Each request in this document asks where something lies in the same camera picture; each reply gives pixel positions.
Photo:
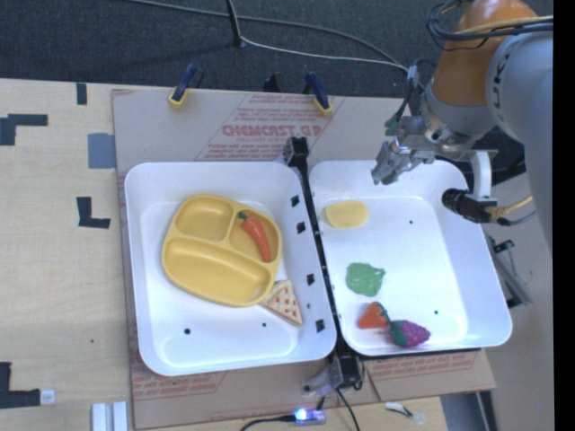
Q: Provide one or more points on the white plastic tray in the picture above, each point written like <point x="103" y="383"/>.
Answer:
<point x="427" y="258"/>
<point x="215" y="335"/>

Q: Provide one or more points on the orange toy carrot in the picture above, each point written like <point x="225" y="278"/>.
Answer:
<point x="257" y="236"/>

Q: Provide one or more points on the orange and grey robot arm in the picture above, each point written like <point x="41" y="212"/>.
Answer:
<point x="521" y="88"/>

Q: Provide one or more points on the yellow divided plate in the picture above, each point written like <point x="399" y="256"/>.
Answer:
<point x="211" y="263"/>

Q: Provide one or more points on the brown cardboard board red print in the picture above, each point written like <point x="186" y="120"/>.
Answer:
<point x="179" y="137"/>

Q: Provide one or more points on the orange toy strawberry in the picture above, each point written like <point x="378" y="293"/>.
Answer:
<point x="372" y="318"/>

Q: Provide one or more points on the toy pizza slice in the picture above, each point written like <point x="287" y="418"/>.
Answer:
<point x="285" y="303"/>

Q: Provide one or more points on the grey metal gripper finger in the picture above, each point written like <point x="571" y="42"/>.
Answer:
<point x="382" y="164"/>
<point x="401" y="165"/>

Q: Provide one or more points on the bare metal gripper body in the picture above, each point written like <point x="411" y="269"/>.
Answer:
<point x="420" y="134"/>

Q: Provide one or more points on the purple toy grapes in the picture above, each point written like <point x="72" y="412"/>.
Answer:
<point x="409" y="334"/>

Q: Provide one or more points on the thin black rod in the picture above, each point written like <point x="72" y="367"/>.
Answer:
<point x="320" y="240"/>

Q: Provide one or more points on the black cylinder on white bracket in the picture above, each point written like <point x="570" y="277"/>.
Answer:
<point x="467" y="202"/>

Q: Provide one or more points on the green toy lettuce leaf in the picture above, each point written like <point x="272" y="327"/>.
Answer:
<point x="365" y="280"/>

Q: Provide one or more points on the yellow toy potato chip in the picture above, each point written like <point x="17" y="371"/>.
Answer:
<point x="347" y="214"/>

